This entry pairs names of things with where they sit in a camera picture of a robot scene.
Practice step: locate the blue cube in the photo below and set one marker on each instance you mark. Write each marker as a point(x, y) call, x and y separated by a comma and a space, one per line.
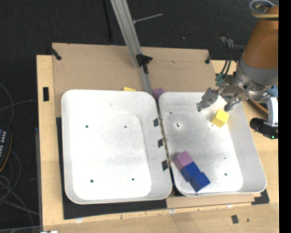
point(190, 171)
point(200, 181)

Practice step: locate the brown cardboard board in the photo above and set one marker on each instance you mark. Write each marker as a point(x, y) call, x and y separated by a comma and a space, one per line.
point(99, 69)

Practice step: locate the black cylinder on white bracket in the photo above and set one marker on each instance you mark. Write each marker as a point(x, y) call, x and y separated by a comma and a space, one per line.
point(269, 126)

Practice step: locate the yellow cube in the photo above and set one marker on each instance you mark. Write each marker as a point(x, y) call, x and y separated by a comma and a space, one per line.
point(219, 119)
point(129, 89)

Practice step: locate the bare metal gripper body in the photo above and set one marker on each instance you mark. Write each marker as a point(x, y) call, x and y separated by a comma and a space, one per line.
point(242, 91)

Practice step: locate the purple cube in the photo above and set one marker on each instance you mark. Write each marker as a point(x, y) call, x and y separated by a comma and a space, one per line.
point(182, 159)
point(158, 92)

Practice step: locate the white plastic tray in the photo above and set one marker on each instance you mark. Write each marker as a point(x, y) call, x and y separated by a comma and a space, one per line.
point(111, 149)
point(208, 149)

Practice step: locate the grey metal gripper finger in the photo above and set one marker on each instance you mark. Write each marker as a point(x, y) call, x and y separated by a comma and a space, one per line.
point(208, 98)
point(232, 104)

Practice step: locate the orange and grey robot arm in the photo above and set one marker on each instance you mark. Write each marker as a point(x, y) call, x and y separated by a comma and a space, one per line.
point(262, 45)

